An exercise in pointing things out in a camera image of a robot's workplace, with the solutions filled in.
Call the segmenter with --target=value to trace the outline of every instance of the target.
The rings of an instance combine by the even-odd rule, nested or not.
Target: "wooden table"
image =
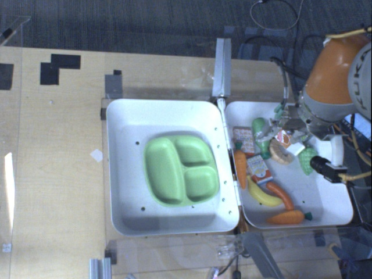
[[[60,69],[59,85],[40,85],[40,63],[50,62],[52,53],[80,55],[81,67]],[[15,66],[12,90],[0,91],[0,109],[8,121],[4,132],[12,134],[19,123],[19,134],[13,133],[18,143],[7,142],[17,145],[16,206],[12,251],[0,256],[0,277],[87,278],[89,259],[103,258],[106,246],[103,164],[91,156],[102,151],[105,75],[121,70],[124,96],[184,99],[192,94],[203,99],[212,88],[214,59],[2,47],[0,63]],[[279,102],[283,96],[281,76],[270,62],[233,60],[232,84],[237,98]],[[9,108],[12,98],[20,99],[19,121],[7,115],[14,110]],[[341,278],[334,259],[279,267],[288,278],[300,273]],[[241,270],[243,278],[260,278],[252,261]],[[205,279],[207,272],[135,276]]]

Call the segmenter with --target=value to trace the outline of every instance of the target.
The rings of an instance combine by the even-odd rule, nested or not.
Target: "carpeted floor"
[[[0,15],[30,15],[24,46],[214,57],[217,37],[232,39],[232,56],[276,56],[306,77],[324,34],[371,24],[371,0],[305,0],[287,31],[259,27],[257,0],[0,0]],[[301,0],[268,0],[253,8],[267,28],[287,28]],[[6,20],[0,20],[4,30]],[[294,79],[299,90],[304,80]]]

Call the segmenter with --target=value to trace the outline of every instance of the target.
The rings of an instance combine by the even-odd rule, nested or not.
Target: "toy carrot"
[[[275,215],[266,221],[273,224],[299,224],[303,219],[311,220],[312,218],[311,213],[303,214],[300,210],[292,210]]]
[[[293,201],[292,199],[289,197],[289,195],[281,188],[279,187],[277,184],[275,184],[274,182],[270,181],[270,182],[267,182],[266,183],[266,188],[268,190],[270,190],[271,192],[275,193],[277,196],[279,196],[282,201],[283,201],[283,204],[286,208],[286,210],[288,211],[292,211],[295,209],[294,205],[293,205]]]
[[[235,168],[237,177],[242,189],[246,187],[246,157],[243,151],[236,150],[234,152]]]

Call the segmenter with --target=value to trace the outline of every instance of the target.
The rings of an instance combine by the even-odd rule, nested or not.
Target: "green plate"
[[[192,135],[155,138],[145,147],[147,185],[165,206],[187,206],[207,201],[220,188],[209,146]]]

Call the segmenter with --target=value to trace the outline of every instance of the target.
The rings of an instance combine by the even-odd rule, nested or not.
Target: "white sticker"
[[[96,149],[91,153],[91,156],[95,159],[97,162],[101,162],[103,160],[103,153]]]
[[[12,244],[2,244],[2,251],[9,253],[12,251]]]

